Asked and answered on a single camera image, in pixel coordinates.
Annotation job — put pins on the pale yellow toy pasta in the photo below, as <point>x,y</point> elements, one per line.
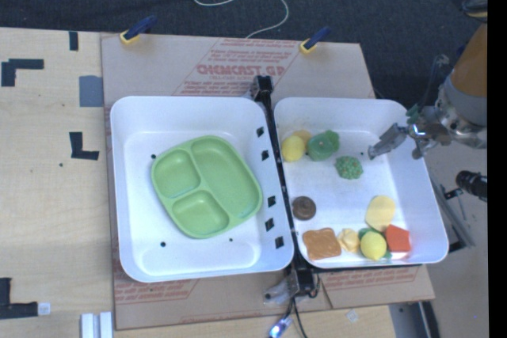
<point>348,240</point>

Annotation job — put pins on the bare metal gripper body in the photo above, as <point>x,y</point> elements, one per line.
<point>447,129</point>

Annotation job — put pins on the green peas heap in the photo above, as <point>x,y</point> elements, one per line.
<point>348,168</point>

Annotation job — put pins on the brown toast slice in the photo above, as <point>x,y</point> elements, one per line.
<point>321,244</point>

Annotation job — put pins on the thin black rod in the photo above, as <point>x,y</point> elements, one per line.
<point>279,162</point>

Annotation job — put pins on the green toy vegetable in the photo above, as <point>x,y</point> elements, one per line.
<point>322,146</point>

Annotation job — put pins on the orange wedge block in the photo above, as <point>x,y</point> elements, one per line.
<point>398,239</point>

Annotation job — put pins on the yellow lemon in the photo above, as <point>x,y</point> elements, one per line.
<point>293,149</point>
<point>373,245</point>

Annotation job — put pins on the black cylinder on white bracket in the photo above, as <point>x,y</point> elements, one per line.
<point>472,183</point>

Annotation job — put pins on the white plastic tray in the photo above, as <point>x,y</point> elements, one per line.
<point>340,198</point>
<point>134,186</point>

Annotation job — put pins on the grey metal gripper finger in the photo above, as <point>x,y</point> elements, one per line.
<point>418,149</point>
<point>388,141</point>

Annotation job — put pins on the yellow potato crisp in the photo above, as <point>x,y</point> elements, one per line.
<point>380,213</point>

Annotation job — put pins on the orange round toy food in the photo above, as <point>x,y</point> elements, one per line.
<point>304,135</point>

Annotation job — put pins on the green divided plate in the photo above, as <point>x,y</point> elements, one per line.
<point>214,178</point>

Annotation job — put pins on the brown cardboard board red print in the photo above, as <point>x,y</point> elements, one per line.
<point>166,63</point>

